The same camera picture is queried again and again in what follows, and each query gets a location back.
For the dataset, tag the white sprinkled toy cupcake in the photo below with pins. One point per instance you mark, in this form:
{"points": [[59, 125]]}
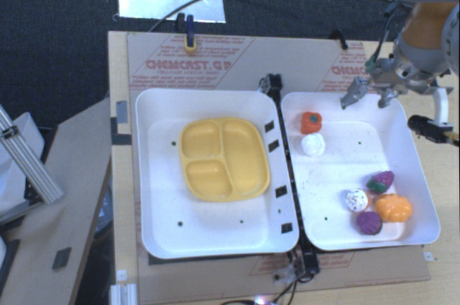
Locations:
{"points": [[357, 200]]}

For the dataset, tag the yellow divided plate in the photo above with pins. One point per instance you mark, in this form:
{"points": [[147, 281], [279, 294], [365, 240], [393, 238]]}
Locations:
{"points": [[224, 159]]}

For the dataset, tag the black cylinder on white bracket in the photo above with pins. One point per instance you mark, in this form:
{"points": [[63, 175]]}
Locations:
{"points": [[433, 120]]}

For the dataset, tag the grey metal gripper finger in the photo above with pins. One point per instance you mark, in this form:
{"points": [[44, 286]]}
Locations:
{"points": [[354, 93], [386, 98]]}

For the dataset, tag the purple toy grapes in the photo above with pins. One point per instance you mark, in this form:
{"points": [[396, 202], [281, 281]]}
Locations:
{"points": [[381, 182]]}

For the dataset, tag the orange toy persimmon green top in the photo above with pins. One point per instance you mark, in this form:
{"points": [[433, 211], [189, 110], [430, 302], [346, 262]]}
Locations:
{"points": [[311, 122]]}

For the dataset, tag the purple toy shell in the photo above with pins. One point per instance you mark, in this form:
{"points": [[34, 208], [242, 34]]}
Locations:
{"points": [[369, 223]]}

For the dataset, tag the white plastic tray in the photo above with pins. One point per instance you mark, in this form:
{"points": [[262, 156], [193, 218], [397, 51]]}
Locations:
{"points": [[165, 210], [330, 181]]}

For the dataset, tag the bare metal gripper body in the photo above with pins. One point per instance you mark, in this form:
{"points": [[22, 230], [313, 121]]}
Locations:
{"points": [[391, 73]]}

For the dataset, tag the thin black rod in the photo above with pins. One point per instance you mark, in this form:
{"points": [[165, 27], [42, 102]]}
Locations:
{"points": [[289, 167]]}

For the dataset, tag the white toy garlic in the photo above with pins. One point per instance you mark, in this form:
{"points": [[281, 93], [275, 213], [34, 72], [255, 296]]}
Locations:
{"points": [[312, 145]]}

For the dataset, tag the orange toy pumpkin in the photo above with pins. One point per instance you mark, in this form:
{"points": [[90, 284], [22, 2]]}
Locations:
{"points": [[393, 208]]}

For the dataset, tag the brown cardboard board red print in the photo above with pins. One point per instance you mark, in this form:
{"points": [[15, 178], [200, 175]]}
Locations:
{"points": [[230, 62]]}

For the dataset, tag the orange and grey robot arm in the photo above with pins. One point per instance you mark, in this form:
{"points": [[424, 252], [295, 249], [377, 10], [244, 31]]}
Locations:
{"points": [[427, 23]]}

